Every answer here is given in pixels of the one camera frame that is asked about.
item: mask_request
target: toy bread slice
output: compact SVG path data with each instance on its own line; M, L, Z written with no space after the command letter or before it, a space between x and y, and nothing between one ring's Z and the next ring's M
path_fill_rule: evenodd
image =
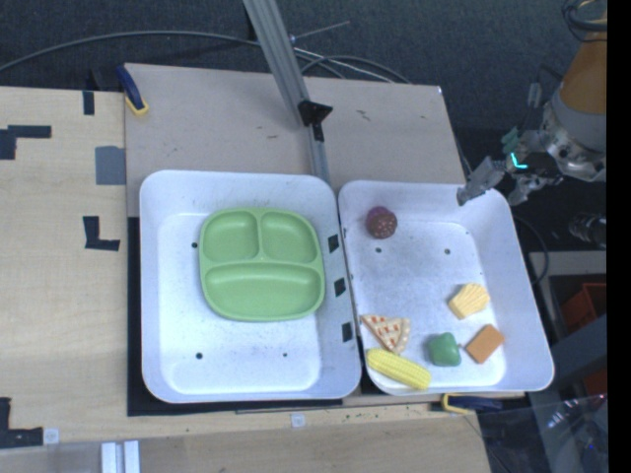
M431 374L421 365L385 349L369 349L366 363L376 372L415 389L425 390L432 381Z
M483 310L491 297L479 284L465 284L450 300L449 306L458 319L464 319L472 313Z
M397 354L403 352L410 336L409 319L373 314L362 315L361 319L384 348Z
M504 343L504 335L495 326L487 324L465 347L466 352L478 363L484 363Z

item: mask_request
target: white tray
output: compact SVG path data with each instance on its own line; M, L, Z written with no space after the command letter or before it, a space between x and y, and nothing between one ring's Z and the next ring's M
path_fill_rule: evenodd
M356 313L410 318L412 331L402 355L428 368L432 382L422 392L371 369L369 375L393 395L541 390L551 382L554 367L508 203L490 190L460 207L457 188L357 180L340 190ZM364 226L367 212L377 205L397 216L390 238L375 239ZM491 302L459 320L448 301L468 282L482 284ZM432 335L450 331L464 346L487 323L506 341L484 364L460 349L458 367L432 365L427 349ZM363 325L359 333L366 349L379 346Z
M312 223L326 280L314 314L240 322L209 307L193 244L211 213L234 207L293 210ZM337 237L337 248L330 237ZM140 246L142 374L156 397L170 403L337 399L358 385L361 361L337 205L319 178L157 171L140 189Z

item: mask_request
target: black mat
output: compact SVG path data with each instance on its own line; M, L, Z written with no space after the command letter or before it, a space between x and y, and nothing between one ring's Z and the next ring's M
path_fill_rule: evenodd
M127 323L127 415L181 415L226 410L263 410L340 406L341 399L237 401L213 403L168 403L154 396L142 377L142 335L140 306L140 220L128 218L128 323Z

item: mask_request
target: blue clamp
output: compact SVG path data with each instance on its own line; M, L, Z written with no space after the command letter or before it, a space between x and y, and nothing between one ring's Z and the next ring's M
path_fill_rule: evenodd
M441 405L444 410L457 414L467 414L469 410L497 412L503 408L502 402L497 399L455 394L443 394Z
M116 67L116 77L125 91L125 103L136 115L143 115L149 110L149 106L140 96L136 83L122 65Z

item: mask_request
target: black cable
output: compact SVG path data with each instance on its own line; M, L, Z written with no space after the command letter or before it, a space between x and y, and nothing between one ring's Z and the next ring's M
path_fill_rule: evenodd
M88 43L93 43L93 42L98 42L98 41L104 41L104 40L113 40L113 39L117 39L117 38L130 38L130 37L138 37L138 36L155 36L155 35L170 35L170 36L196 36L196 37L202 37L202 38L214 38L214 39L219 39L219 40L225 40L225 41L230 41L236 44L241 44L241 45L250 45L250 46L254 46L254 47L260 47L260 43L258 43L257 41L254 40L248 40L248 39L244 39L244 38L238 38L236 36L230 36L230 35L223 35L223 34L212 34L212 33L207 33L207 32L190 32L190 31L181 31L181 30L149 30L149 31L141 31L141 32L120 32L120 33L115 33L115 34L104 34L104 35L96 35L96 36L90 36L90 37L86 37L86 38L80 38L77 40L72 40L70 42L65 42L65 43L61 43L61 44L57 44L57 45L53 45L51 47L47 47L45 49L36 51L34 53L28 54L26 56L23 56L21 58L15 59L13 61L10 61L9 63L5 63L4 65L0 66L0 73L5 72L15 66L18 66L22 63L25 63L29 60L38 58L40 56L43 56L45 54L50 54L53 52L57 52L59 50L62 49L67 49L70 47L76 47L79 45L85 45ZM368 59L364 59L364 58L359 58L359 57L355 57L355 56L328 56L328 57L322 57L319 58L318 60L313 60L313 58L309 55L307 55L306 53L303 53L301 51L295 50L294 51L296 56L298 58L301 58L303 60L306 61L310 61L311 63L307 65L307 67L303 68L303 71L308 70L309 68L311 68L312 66L315 66L315 64L319 64L321 62L324 61L328 61L329 59L342 59L345 58L346 60L352 60L352 61L357 61L357 62L362 62L365 63L367 65L371 65L373 67L379 68L383 71L389 72L390 75L398 78L399 80L401 80L402 82L411 84L407 79L405 79L403 76L397 74L396 72L390 70L389 68L385 67L384 65L380 65L379 63L376 63L374 61L368 60ZM320 65L321 68L325 69L326 71L328 71L329 73L331 73L332 75L339 77L340 79L345 79L345 77L339 73L338 71L336 71L335 69L331 68L329 65Z
M0 73L6 70L9 70L10 68L13 68L21 63L25 63L29 60L38 58L45 54L56 52L62 49L67 49L69 47L76 47L78 45L85 45L87 43L98 42L98 41L103 41L103 40L113 40L116 38L129 38L129 37L150 36L150 35L198 36L198 37L203 37L203 38L217 38L220 40L228 40L228 41L240 43L243 45L259 46L258 42L255 42L252 40L245 40L244 38L238 38L238 37L229 36L229 35L210 34L206 32L188 32L188 31L180 31L180 30L173 30L173 31L150 30L150 31L145 31L145 32L120 32L116 34L89 36L87 38L80 38L78 40L72 40L70 42L60 43L57 45L53 45L51 47L47 47L46 49L36 51L34 53L31 53L21 58L10 61L9 63L5 63L4 65L0 66Z
M536 80L539 82L541 80L541 72L547 72L551 77L553 77L557 82L561 82L563 80L563 74L554 70L550 65L546 65L545 63L541 63L539 65L539 69L536 73Z
M539 234L537 229L531 223L529 223L526 219L520 216L513 216L513 219L515 219L519 223L522 223L524 226L526 226L530 230L530 232L536 237L537 241L541 245L541 251L543 252L543 260L544 260L543 269L541 270L541 273L534 280L530 281L530 284L534 287L539 282L541 282L543 278L548 274L548 270L550 268L550 253L548 251L547 245L545 244L545 241L543 241L543 237Z
M394 70L380 64L377 63L375 61L371 61L369 59L365 59L365 58L361 58L361 57L357 57L357 56L349 56L349 55L345 55L345 54L335 54L332 56L323 56L320 57L318 59L313 60L311 63L308 63L307 65L305 65L302 68L302 73L307 72L308 70L314 68L315 66L319 65L322 66L323 63L325 62L332 62L332 61L354 61L356 63L362 63L365 65L369 65L371 67L374 68L378 68L386 73L388 73L389 75L391 75L393 78L395 78L396 80L405 83L405 84L412 84L408 79L406 79L405 77L403 77L402 75L400 75L399 73L395 72Z
M454 135L454 141L456 142L457 155L460 158L460 164L464 169L464 176L469 177L473 172L473 168L471 167L471 163L466 158L464 154L464 150L462 149L462 144L460 143L460 139L457 135Z
M583 39L575 32L575 30L595 33L605 33L607 31L606 20L604 20L604 23L601 23L599 21L581 19L578 16L581 7L598 1L600 0L565 0L561 6L561 14L568 29L580 41L606 41L606 38Z

